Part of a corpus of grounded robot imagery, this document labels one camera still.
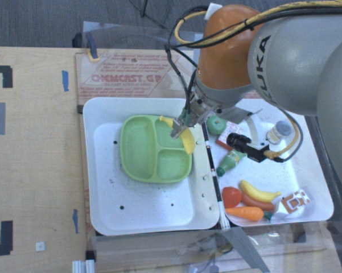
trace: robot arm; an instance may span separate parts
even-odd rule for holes
[[[172,137],[212,113],[238,123],[243,114],[235,104],[255,89],[280,109],[318,116],[342,178],[342,2],[292,3],[261,14],[224,6],[210,17],[203,40],[176,38],[201,50],[188,108],[174,119]]]

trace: green plastic plate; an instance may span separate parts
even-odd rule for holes
[[[182,140],[172,139],[169,126],[157,115],[135,115],[122,125],[121,164],[127,175],[148,183],[173,183],[191,171],[192,155]]]

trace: yellow toy piece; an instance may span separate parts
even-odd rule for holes
[[[173,126],[173,119],[172,118],[168,118],[168,117],[164,117],[164,116],[160,116],[159,118],[160,121],[164,121],[170,128],[172,128]],[[187,153],[187,155],[190,155],[193,153],[196,143],[195,143],[195,139],[191,133],[191,131],[186,128],[181,134],[180,134],[181,140],[183,142],[183,147]]]
[[[241,190],[244,193],[248,194],[251,198],[258,200],[258,201],[262,201],[262,202],[271,202],[277,196],[281,195],[280,191],[277,191],[277,192],[261,191],[245,180],[241,180],[239,182],[239,186]]]

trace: gray carpet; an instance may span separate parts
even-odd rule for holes
[[[142,8],[144,0],[0,0],[0,46],[71,47],[72,38],[83,22],[127,26],[159,26],[131,4]],[[146,14],[166,27],[189,8],[236,3],[265,11],[281,4],[308,0],[149,0]],[[185,24],[183,30],[202,32],[201,19]]]

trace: wooden board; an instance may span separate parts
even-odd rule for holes
[[[0,235],[13,222],[13,250],[0,272],[70,272],[85,259],[86,231],[75,54],[81,49],[2,48],[13,69],[2,87],[5,134],[0,135]],[[62,71],[68,72],[65,92]],[[77,232],[73,214],[77,212]],[[44,251],[36,243],[45,242]]]

